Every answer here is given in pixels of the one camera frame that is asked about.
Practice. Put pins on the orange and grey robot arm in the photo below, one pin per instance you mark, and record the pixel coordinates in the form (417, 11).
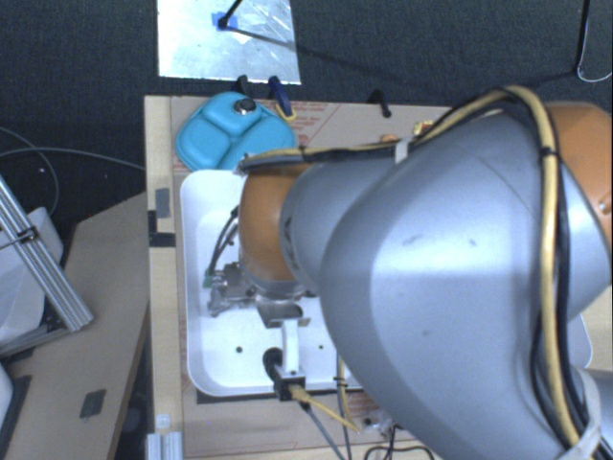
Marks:
(431, 257)

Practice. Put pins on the small dark round can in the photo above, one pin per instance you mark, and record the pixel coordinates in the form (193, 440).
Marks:
(246, 106)

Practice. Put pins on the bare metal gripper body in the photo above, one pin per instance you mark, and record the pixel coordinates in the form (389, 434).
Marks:
(232, 285)

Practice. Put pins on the blue divided plate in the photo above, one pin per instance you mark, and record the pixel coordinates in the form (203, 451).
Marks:
(215, 137)

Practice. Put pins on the black cylinder on white bracket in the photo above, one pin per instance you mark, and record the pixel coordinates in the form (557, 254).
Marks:
(290, 348)

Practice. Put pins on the white plastic tray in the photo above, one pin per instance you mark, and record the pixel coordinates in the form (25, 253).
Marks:
(211, 352)

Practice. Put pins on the small orange object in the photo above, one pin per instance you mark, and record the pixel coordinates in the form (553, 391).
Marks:
(390, 137)

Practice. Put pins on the small yellow and red object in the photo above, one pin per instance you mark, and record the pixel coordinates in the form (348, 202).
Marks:
(424, 127)

